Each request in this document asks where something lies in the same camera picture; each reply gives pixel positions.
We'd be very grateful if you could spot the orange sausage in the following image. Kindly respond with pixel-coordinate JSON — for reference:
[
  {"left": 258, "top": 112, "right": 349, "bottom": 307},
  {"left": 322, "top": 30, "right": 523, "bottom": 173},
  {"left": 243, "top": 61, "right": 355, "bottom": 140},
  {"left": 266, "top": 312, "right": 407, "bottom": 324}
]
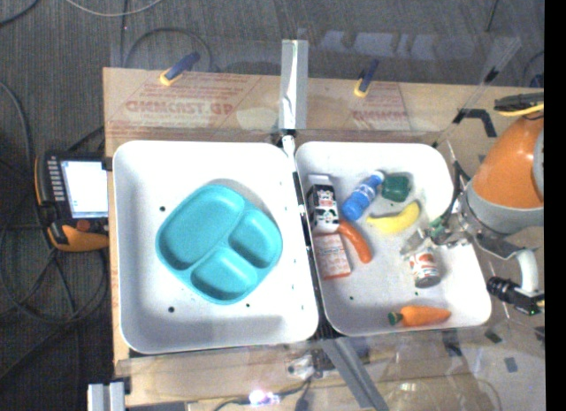
[{"left": 337, "top": 218, "right": 374, "bottom": 265}]

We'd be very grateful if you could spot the blue plastic bottle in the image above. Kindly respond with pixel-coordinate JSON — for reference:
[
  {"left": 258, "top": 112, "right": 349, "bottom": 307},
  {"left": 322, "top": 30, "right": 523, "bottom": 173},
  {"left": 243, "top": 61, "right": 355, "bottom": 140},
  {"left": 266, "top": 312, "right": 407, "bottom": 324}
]
[{"left": 340, "top": 170, "right": 386, "bottom": 223}]

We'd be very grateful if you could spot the black cylinder on white bracket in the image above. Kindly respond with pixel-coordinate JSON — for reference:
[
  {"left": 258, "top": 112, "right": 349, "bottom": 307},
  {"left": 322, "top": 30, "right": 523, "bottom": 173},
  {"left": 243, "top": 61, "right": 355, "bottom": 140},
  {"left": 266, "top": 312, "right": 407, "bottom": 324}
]
[{"left": 486, "top": 247, "right": 546, "bottom": 316}]

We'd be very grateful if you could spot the green toy pepper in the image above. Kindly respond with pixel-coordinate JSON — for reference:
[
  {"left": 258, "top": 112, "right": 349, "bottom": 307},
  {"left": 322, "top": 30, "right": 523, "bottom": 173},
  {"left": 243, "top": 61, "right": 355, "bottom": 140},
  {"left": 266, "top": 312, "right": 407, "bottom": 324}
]
[{"left": 380, "top": 172, "right": 413, "bottom": 203}]

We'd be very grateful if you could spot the orange and white packet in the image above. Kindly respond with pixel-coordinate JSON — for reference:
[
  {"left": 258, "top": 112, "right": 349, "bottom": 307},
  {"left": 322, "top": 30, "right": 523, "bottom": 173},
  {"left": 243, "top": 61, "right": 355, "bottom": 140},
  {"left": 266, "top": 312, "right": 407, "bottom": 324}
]
[{"left": 312, "top": 232, "right": 354, "bottom": 281}]

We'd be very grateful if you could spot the yellow banana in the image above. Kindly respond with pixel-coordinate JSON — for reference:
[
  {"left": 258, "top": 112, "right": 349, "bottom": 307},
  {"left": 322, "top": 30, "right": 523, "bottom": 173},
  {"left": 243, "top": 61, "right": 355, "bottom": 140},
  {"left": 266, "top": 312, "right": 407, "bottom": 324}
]
[{"left": 365, "top": 200, "right": 422, "bottom": 236}]

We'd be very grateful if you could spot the brown cardboard board red print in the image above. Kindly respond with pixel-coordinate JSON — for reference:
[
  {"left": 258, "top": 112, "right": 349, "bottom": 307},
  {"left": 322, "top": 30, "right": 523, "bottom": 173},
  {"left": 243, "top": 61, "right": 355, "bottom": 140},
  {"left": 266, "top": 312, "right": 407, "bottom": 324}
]
[{"left": 102, "top": 66, "right": 546, "bottom": 407}]

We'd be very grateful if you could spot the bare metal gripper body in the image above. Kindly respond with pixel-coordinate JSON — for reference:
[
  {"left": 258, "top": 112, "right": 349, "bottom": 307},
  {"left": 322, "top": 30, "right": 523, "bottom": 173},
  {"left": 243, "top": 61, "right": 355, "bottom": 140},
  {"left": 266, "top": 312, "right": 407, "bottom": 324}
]
[{"left": 424, "top": 203, "right": 479, "bottom": 251}]

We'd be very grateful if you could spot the white plastic tray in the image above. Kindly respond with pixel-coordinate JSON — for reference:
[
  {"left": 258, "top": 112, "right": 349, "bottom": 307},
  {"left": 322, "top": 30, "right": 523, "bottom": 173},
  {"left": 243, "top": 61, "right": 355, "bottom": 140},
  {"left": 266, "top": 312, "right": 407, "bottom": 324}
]
[
  {"left": 294, "top": 140, "right": 493, "bottom": 339},
  {"left": 111, "top": 140, "right": 321, "bottom": 355}
]

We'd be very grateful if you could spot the blue divided plate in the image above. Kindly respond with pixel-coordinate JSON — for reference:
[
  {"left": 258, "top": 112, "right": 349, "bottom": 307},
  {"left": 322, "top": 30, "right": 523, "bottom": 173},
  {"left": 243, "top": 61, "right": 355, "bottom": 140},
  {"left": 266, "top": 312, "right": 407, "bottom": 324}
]
[{"left": 154, "top": 183, "right": 285, "bottom": 306}]

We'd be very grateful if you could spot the orange carrot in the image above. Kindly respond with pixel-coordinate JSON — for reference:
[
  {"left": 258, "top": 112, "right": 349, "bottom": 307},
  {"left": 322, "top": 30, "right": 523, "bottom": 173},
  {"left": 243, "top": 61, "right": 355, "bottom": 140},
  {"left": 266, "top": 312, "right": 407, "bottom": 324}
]
[{"left": 386, "top": 304, "right": 453, "bottom": 328}]

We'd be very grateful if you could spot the red and white can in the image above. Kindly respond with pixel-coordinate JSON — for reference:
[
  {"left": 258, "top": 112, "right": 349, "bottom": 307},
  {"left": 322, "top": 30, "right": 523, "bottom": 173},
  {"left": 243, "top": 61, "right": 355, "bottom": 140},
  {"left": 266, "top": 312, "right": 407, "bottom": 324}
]
[{"left": 407, "top": 247, "right": 443, "bottom": 289}]

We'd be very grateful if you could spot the black and white milk carton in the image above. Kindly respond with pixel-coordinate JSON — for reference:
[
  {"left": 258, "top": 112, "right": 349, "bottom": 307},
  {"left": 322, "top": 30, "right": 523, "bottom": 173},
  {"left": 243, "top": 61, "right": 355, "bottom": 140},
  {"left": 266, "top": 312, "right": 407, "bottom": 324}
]
[{"left": 305, "top": 172, "right": 341, "bottom": 235}]

